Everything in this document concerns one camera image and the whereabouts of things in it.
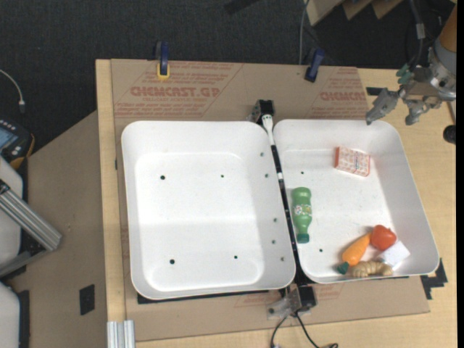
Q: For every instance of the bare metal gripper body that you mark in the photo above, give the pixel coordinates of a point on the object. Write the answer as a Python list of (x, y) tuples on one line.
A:
[(438, 82)]

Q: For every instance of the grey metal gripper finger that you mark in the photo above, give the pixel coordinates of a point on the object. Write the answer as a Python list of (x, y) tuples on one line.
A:
[(417, 111), (380, 105)]

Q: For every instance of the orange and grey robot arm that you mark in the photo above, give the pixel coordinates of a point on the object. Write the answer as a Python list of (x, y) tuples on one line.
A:
[(448, 35)]

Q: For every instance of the orange and white carton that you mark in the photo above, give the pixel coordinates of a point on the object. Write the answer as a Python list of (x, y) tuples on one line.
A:
[(352, 161)]

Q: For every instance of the white plastic tray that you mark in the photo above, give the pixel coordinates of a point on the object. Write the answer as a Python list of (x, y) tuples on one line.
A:
[(203, 209), (348, 205)]

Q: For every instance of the thin black and white rod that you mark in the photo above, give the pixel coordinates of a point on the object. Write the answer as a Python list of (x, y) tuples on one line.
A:
[(279, 165)]

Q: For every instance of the red tomato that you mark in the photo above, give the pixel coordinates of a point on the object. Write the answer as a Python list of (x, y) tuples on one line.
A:
[(383, 238)]

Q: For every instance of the green plastic bottle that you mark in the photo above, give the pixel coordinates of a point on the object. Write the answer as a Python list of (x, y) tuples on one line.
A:
[(302, 212)]

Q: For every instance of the white packet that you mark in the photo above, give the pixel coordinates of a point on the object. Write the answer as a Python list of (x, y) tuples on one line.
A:
[(396, 255)]

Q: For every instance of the orange carrot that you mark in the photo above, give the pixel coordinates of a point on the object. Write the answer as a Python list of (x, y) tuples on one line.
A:
[(357, 250)]

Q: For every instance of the brown cardboard board red print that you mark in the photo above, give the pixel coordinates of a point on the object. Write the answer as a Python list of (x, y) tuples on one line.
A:
[(224, 96)]

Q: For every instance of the beige croissant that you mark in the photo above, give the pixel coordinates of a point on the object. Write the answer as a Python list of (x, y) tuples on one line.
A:
[(369, 268)]

